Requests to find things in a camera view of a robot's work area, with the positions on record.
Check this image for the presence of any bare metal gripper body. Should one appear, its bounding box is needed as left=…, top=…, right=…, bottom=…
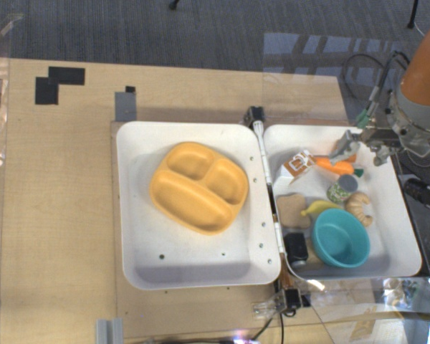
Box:
left=358, top=124, right=430, bottom=159

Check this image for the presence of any black block with thin wires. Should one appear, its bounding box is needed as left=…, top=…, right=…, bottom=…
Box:
left=246, top=105, right=266, bottom=125
left=283, top=288, right=303, bottom=315

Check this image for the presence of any black cylinder on white bracket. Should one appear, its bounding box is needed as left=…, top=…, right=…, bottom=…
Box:
left=403, top=177, right=430, bottom=211

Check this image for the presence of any white plastic tray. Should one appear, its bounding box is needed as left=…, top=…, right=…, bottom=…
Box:
left=115, top=120, right=282, bottom=291
left=262, top=123, right=424, bottom=281

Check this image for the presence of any brown bread slice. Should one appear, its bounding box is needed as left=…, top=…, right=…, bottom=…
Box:
left=275, top=192, right=312, bottom=229

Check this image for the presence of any orange divided plate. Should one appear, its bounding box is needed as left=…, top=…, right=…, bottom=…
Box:
left=148, top=141, right=250, bottom=236

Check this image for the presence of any white and orange carton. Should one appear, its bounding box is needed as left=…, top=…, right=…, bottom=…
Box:
left=274, top=149, right=317, bottom=186

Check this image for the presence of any tan croissant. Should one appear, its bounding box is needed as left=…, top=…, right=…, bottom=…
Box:
left=344, top=191, right=375, bottom=228

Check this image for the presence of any orange carrot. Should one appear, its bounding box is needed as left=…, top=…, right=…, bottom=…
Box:
left=314, top=154, right=365, bottom=178

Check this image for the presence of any green can with grey lid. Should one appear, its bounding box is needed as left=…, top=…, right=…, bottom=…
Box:
left=326, top=173, right=360, bottom=204

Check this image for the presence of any black can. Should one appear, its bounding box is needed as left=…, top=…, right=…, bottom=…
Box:
left=283, top=231, right=310, bottom=269

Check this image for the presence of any yellow banana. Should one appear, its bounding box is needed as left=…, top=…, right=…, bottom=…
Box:
left=300, top=200, right=344, bottom=218

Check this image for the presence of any teal bowl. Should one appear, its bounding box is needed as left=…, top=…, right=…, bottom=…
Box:
left=310, top=207, right=371, bottom=269

